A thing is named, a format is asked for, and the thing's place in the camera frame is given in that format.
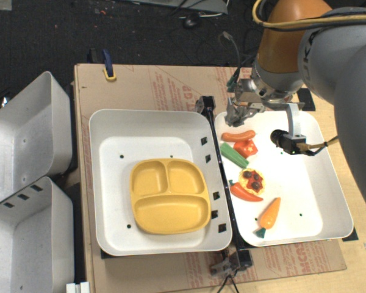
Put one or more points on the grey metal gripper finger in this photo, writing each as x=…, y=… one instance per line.
x=231, y=116
x=246, y=114

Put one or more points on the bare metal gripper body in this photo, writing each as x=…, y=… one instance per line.
x=249, y=92

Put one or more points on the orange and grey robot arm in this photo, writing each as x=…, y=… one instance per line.
x=338, y=72

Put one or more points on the orange sausage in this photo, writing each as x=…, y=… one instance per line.
x=238, y=136

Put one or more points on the red block with yellow spots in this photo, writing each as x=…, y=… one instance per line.
x=247, y=149

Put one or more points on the green vegetable pod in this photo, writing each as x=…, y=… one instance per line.
x=234, y=155

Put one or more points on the thin black rod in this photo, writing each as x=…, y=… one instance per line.
x=224, y=179

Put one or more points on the round pizza with dark olives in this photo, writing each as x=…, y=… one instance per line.
x=252, y=182

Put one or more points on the red chili pepper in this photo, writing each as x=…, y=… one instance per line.
x=245, y=195

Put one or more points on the brown cardboard board red print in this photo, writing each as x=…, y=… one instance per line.
x=140, y=84

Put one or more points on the white plastic tray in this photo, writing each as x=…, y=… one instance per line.
x=116, y=163
x=308, y=194

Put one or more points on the orange carrot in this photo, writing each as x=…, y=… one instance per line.
x=271, y=214

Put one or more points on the yellow divided plate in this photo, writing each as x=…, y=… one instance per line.
x=170, y=206

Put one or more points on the black cylinder on white bracket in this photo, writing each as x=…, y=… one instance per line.
x=288, y=141

